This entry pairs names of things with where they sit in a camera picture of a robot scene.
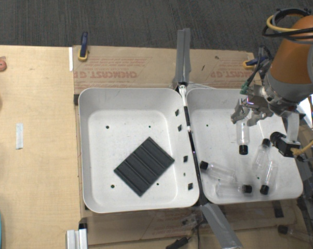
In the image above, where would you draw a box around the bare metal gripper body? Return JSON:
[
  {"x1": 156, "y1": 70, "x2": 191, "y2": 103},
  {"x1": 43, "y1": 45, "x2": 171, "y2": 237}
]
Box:
[{"x1": 246, "y1": 84, "x2": 300, "y2": 116}]

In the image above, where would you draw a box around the clear plastic bottle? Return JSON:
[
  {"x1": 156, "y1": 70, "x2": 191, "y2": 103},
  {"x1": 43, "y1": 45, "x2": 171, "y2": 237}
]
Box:
[
  {"x1": 199, "y1": 160, "x2": 236, "y2": 183},
  {"x1": 259, "y1": 160, "x2": 279, "y2": 196},
  {"x1": 252, "y1": 138, "x2": 272, "y2": 176},
  {"x1": 215, "y1": 181, "x2": 253, "y2": 198},
  {"x1": 277, "y1": 224, "x2": 313, "y2": 241},
  {"x1": 236, "y1": 118, "x2": 251, "y2": 156}
]

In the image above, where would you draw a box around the white plastic tray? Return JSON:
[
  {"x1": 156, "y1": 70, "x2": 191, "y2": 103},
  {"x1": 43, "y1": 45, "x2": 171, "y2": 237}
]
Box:
[
  {"x1": 77, "y1": 87, "x2": 200, "y2": 214},
  {"x1": 185, "y1": 88, "x2": 304, "y2": 205}
]

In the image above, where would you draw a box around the thin black and white rod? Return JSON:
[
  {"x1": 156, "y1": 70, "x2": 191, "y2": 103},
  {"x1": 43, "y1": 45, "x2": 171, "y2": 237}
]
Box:
[{"x1": 178, "y1": 84, "x2": 207, "y2": 205}]

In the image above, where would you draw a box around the black ridged flat panel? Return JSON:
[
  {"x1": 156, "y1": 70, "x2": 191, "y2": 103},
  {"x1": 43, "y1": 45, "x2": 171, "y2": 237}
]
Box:
[{"x1": 113, "y1": 136, "x2": 176, "y2": 198}]

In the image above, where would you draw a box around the brown cardboard board, red print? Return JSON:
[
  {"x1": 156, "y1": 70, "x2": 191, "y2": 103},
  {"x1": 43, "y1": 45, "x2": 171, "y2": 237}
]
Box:
[{"x1": 72, "y1": 45, "x2": 302, "y2": 246}]

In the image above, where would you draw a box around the black cylinder on white bracket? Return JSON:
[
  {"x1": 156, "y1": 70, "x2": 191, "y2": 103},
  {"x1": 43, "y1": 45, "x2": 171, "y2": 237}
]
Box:
[{"x1": 269, "y1": 112, "x2": 302, "y2": 158}]

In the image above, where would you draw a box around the black block with thin wires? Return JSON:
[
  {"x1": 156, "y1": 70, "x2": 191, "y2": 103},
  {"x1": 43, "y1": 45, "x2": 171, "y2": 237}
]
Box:
[{"x1": 166, "y1": 237, "x2": 190, "y2": 249}]

